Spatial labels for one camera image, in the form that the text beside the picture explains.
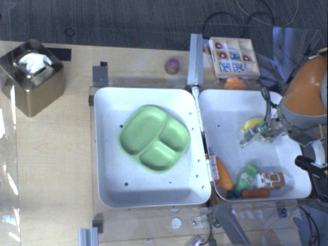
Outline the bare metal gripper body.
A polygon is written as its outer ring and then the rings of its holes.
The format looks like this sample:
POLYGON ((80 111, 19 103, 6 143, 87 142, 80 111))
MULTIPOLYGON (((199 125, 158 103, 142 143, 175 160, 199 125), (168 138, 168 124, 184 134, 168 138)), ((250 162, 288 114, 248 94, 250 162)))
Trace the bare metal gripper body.
POLYGON ((264 138, 275 138, 280 134, 286 134, 290 124, 283 118, 271 118, 260 124, 260 135, 264 138))

